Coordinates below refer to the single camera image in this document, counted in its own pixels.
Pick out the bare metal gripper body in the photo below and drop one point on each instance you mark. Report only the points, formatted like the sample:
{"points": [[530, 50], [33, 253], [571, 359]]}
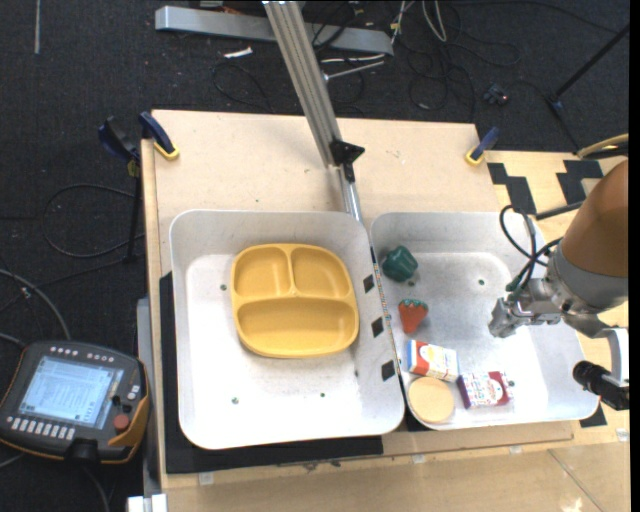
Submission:
{"points": [[542, 300]]}

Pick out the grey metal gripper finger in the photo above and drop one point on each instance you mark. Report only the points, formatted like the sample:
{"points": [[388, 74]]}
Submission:
{"points": [[501, 320], [523, 311]]}

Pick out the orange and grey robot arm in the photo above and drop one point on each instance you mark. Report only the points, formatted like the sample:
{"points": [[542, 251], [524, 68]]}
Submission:
{"points": [[600, 235]]}

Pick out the white plastic tray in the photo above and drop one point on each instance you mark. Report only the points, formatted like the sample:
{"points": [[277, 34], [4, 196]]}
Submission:
{"points": [[465, 300], [280, 400]]}

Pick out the purple and red carton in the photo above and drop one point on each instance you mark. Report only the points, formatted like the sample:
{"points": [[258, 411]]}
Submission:
{"points": [[484, 391]]}

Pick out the white and orange carton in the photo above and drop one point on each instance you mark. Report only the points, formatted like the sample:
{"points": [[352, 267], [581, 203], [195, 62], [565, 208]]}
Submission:
{"points": [[432, 361]]}

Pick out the red toy strawberry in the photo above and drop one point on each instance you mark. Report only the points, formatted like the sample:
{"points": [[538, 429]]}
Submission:
{"points": [[412, 315]]}

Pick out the tan round biscuit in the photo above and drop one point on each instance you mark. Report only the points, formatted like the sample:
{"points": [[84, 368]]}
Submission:
{"points": [[431, 400]]}

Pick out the green toy pepper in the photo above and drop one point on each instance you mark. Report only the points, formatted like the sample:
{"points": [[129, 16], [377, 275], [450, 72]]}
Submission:
{"points": [[400, 263]]}

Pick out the thin black and white rod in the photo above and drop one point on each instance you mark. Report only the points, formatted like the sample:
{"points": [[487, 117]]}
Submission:
{"points": [[385, 305]]}

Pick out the yellow divided plate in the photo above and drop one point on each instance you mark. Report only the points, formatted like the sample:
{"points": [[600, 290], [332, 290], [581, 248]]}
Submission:
{"points": [[295, 322]]}

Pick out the pale wood board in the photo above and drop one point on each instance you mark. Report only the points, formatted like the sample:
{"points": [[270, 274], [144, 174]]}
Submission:
{"points": [[240, 165]]}

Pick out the black cylinder on white bracket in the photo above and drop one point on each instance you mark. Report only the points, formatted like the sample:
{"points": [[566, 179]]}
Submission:
{"points": [[602, 382]]}

